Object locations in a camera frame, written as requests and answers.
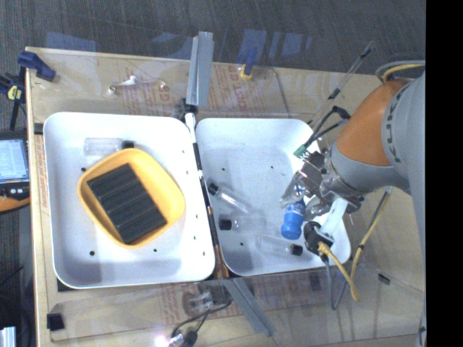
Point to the blue plastic bottle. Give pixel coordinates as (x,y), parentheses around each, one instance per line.
(292,224)

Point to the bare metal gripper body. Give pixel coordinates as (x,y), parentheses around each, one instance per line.
(318,179)

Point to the black cylinder on white bracket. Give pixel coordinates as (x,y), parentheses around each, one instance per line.
(313,238)

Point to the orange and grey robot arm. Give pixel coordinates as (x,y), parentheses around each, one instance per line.
(365,132)

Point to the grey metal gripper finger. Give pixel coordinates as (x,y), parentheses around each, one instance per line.
(291,191)
(313,208)

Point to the yellow plate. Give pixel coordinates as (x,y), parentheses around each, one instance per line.
(159,179)

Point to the clear plastic bottle black cap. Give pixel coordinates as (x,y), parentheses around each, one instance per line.
(231,198)
(278,246)
(103,146)
(242,224)

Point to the brown cardboard board red print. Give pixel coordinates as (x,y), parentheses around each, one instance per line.
(108,85)

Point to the white plastic tray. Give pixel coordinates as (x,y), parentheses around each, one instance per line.
(249,150)
(144,266)

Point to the black ribbed foam block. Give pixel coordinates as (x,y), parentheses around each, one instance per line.
(126,204)

